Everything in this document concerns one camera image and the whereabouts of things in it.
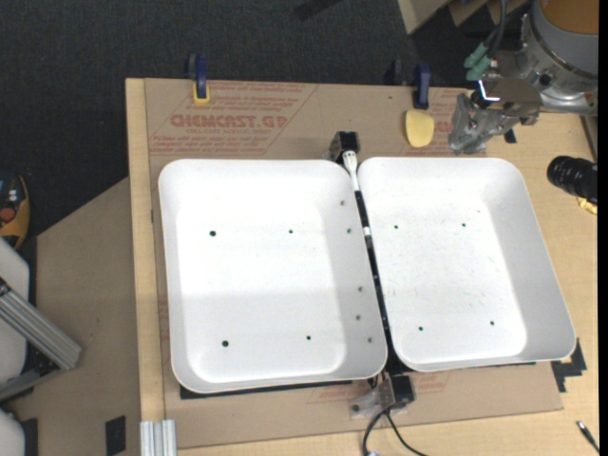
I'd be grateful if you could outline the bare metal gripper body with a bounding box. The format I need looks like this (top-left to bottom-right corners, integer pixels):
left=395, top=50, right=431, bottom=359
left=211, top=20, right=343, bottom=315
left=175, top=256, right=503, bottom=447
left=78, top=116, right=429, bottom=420
left=479, top=14, right=599, bottom=127

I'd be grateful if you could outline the pale yellow toy biscuit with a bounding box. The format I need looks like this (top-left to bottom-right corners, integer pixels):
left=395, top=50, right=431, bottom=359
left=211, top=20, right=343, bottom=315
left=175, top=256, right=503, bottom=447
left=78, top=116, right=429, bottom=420
left=404, top=108, right=435, bottom=149

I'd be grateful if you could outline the thin black and white rod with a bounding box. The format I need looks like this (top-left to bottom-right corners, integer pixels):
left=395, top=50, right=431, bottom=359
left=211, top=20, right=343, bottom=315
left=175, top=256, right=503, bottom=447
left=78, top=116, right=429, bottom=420
left=342, top=151, right=396, bottom=375

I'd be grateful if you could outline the white plastic tray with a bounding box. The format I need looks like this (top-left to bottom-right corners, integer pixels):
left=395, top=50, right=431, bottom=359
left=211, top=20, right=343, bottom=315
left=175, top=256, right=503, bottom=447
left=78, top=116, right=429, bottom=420
left=355, top=155, right=578, bottom=373
left=157, top=158, right=389, bottom=395

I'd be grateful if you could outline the brown cardboard board red print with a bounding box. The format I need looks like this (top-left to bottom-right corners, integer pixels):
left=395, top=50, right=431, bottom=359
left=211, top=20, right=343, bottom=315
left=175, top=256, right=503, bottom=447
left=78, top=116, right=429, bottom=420
left=143, top=77, right=565, bottom=450

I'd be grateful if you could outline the black cylinder on white bracket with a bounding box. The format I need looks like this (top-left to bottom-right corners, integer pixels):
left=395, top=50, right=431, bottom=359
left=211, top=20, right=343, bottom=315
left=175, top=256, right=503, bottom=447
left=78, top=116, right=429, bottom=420
left=545, top=155, right=599, bottom=204

